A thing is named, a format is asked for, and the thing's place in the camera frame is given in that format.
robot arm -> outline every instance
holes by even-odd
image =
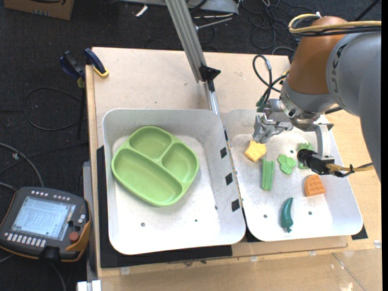
[[[343,25],[346,21],[329,16],[319,18],[312,26],[333,24]],[[332,125],[323,127],[316,120],[334,104],[360,117],[381,180],[381,31],[303,37],[280,99],[270,99],[255,119],[253,139],[265,143],[293,127],[315,131],[319,146],[315,162],[321,166],[316,172],[327,174],[324,165],[332,159],[325,157],[324,133]]]

